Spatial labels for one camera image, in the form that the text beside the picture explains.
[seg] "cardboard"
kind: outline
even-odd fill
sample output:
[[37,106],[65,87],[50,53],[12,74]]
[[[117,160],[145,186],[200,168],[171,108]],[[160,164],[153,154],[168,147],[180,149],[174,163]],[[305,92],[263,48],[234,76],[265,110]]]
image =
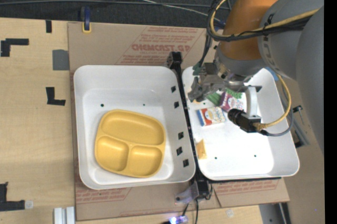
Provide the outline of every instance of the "cardboard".
[[[92,23],[92,32],[85,34],[82,23],[68,23],[77,220],[182,212],[185,205],[175,203],[174,197],[189,183],[109,190],[84,186],[78,174],[74,72],[84,65],[165,65],[169,53],[176,51],[182,53],[185,69],[200,60],[205,34],[203,28],[103,23]],[[213,61],[214,52],[211,48],[206,62]],[[200,203],[201,210],[289,201],[283,179],[226,182],[213,188],[211,199]]]

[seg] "white plastic tray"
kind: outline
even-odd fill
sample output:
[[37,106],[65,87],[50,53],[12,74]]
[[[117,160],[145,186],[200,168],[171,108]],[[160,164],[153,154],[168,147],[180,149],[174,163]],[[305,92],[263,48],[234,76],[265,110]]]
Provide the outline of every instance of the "white plastic tray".
[[[80,177],[89,188],[157,185],[184,182],[193,177],[195,162],[191,142],[177,79],[170,69],[160,66],[82,66],[74,74],[74,90]],[[154,176],[118,175],[104,170],[96,162],[94,143],[98,124],[102,116],[113,109],[142,113],[163,124],[167,135],[165,155]]]
[[[191,91],[193,69],[183,72],[185,95]],[[284,112],[272,74],[262,69],[249,81],[249,85],[262,86],[258,92],[258,115],[263,123],[278,119]],[[209,100],[202,103],[187,101],[195,144],[204,139],[207,158],[198,161],[200,171],[212,180],[256,179],[294,175],[299,159],[290,133],[280,137],[267,137],[246,133],[227,121],[201,126],[196,111],[213,107]],[[286,130],[286,120],[268,128],[271,133]]]

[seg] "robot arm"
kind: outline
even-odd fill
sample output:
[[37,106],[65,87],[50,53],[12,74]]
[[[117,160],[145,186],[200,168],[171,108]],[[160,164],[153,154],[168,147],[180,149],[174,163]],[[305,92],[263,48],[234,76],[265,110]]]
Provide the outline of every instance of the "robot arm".
[[[298,82],[303,107],[324,151],[324,0],[237,0],[220,35],[212,21],[225,1],[211,8],[207,33],[220,44],[212,63],[201,60],[197,65],[189,99],[202,101],[226,88],[245,92],[245,83],[270,67]],[[237,125],[242,124],[238,116],[242,115],[237,111],[229,113]]]

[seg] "wooden surface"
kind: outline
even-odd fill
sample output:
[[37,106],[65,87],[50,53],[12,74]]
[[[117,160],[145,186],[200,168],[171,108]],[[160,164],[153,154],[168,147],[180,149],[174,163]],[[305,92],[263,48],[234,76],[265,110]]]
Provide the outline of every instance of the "wooden surface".
[[[29,38],[0,57],[0,184],[8,201],[31,200],[33,209],[0,212],[0,223],[52,223],[53,209],[75,205],[69,71],[53,70],[52,50],[68,50],[67,22],[0,18],[0,40]],[[47,105],[46,87],[65,106]],[[195,212],[188,212],[194,220]],[[92,223],[153,223],[168,214]],[[198,223],[261,224],[258,206],[201,210]]]

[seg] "yellow plate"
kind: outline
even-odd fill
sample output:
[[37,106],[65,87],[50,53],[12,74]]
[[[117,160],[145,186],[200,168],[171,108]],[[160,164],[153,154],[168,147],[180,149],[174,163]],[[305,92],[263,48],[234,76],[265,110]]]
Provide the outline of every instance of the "yellow plate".
[[150,177],[162,166],[166,133],[155,118],[111,110],[101,119],[95,158],[105,170],[132,177]]

